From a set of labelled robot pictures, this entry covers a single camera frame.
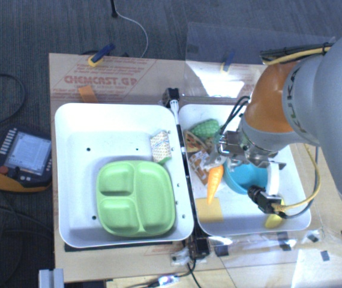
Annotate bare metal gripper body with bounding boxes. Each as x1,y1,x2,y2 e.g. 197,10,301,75
218,130,279,167

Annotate white and orange printed carton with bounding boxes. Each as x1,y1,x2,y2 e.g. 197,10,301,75
188,149,217,186

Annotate blue bowl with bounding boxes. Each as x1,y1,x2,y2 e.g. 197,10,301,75
222,160,269,196

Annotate orange toy carrot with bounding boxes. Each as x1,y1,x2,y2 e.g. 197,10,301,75
206,164,224,205

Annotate toy pizza slice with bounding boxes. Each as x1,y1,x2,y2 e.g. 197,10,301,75
183,130,215,154

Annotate green toy grapes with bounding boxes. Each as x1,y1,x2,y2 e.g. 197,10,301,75
190,118,221,139

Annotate yellow square toy bread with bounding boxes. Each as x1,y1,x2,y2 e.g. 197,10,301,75
195,197,224,224

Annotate white plastic tray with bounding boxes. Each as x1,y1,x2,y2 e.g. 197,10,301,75
178,103,312,237
54,102,195,249

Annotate white and orange patterned packet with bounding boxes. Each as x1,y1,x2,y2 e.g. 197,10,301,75
149,130,173,165

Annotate yellow banana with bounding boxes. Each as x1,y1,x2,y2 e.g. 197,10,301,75
264,199,286,229

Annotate green divided plate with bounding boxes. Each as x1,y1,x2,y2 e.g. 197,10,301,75
95,160,176,238

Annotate brown cardboard board, red print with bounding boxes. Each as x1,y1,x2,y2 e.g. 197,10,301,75
48,52,342,283

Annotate black cylinder on white bracket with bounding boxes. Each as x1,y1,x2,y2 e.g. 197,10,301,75
247,163,283,215

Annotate black block with thin wires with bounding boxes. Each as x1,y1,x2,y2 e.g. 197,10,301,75
188,236,211,260
162,87,181,108

